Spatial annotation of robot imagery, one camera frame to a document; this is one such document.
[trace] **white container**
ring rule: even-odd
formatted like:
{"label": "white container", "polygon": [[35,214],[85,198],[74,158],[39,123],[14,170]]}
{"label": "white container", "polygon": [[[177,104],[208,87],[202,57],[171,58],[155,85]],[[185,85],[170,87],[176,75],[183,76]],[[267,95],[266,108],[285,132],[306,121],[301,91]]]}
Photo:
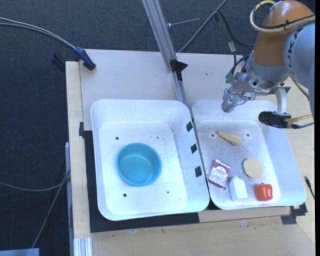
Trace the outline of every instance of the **white container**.
{"label": "white container", "polygon": [[[258,120],[262,111],[277,111],[277,107],[270,101],[253,100],[225,113],[221,103],[221,100],[198,100],[192,106],[206,173],[211,171],[215,159],[230,166],[224,188],[208,185],[213,203],[223,210],[301,205],[306,199],[306,190],[285,129],[267,126]],[[218,131],[240,135],[243,139],[234,146],[219,137]],[[247,158],[261,163],[261,176],[250,178],[245,174],[243,162]],[[245,181],[246,199],[232,200],[229,183],[233,176]],[[255,186],[261,183],[272,185],[272,199],[258,201]]]}
{"label": "white container", "polygon": [[232,201],[235,202],[241,199],[248,198],[246,183],[243,179],[239,178],[238,176],[234,176],[231,178],[229,187]]}
{"label": "white container", "polygon": [[[97,203],[113,221],[192,213],[209,204],[209,192],[188,108],[176,100],[101,99],[91,107]],[[151,146],[160,156],[159,178],[132,186],[116,169],[119,150]]]}

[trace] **metal bracket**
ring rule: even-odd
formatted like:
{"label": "metal bracket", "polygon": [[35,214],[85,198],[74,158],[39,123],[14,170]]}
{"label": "metal bracket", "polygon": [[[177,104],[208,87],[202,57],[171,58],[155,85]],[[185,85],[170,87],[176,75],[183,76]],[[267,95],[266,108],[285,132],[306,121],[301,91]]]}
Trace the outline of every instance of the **metal bracket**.
{"label": "metal bracket", "polygon": [[283,225],[292,225],[297,224],[297,216],[305,216],[308,212],[306,203],[299,205],[299,209],[295,209],[293,206],[290,206],[290,215],[281,216]]}
{"label": "metal bracket", "polygon": [[172,72],[173,73],[176,72],[177,79],[181,82],[182,81],[181,72],[188,66],[188,64],[177,61],[176,59],[172,59],[170,61],[170,66],[171,66]]}
{"label": "metal bracket", "polygon": [[285,88],[279,87],[278,90],[275,91],[275,97],[277,101],[277,112],[279,114],[287,113],[287,92]]}

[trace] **red bell pepper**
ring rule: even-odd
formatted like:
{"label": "red bell pepper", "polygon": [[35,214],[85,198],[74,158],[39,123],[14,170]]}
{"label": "red bell pepper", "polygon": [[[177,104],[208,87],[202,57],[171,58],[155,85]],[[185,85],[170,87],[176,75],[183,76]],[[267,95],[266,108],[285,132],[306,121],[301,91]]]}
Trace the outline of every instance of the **red bell pepper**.
{"label": "red bell pepper", "polygon": [[272,199],[272,186],[261,183],[254,187],[255,195],[259,201],[268,201]]}

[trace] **teal plastic bowl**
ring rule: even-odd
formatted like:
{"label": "teal plastic bowl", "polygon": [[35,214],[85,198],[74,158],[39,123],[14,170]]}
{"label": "teal plastic bowl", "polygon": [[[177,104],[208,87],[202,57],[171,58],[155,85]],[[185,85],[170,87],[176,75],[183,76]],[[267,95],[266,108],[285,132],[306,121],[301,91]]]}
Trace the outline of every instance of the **teal plastic bowl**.
{"label": "teal plastic bowl", "polygon": [[126,183],[142,187],[157,180],[162,162],[158,153],[149,145],[131,143],[117,154],[116,169]]}

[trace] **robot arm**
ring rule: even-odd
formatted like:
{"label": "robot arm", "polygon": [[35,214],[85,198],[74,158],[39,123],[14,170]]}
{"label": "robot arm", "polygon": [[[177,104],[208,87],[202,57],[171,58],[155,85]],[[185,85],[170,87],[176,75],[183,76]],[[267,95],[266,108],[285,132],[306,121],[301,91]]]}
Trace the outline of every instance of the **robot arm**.
{"label": "robot arm", "polygon": [[[263,25],[257,26],[254,23],[254,12],[263,4],[272,4],[272,7]],[[250,20],[252,26],[260,32],[253,51],[240,71],[233,75],[231,87],[224,90],[222,110],[231,112],[236,106],[254,100],[257,95],[275,94],[278,101],[277,113],[271,114],[272,116],[265,113],[259,119],[267,125],[284,128],[283,120],[291,116],[286,109],[286,93],[290,88],[283,85],[291,77],[308,88],[314,119],[315,15],[295,0],[277,3],[266,0],[255,7]]]}

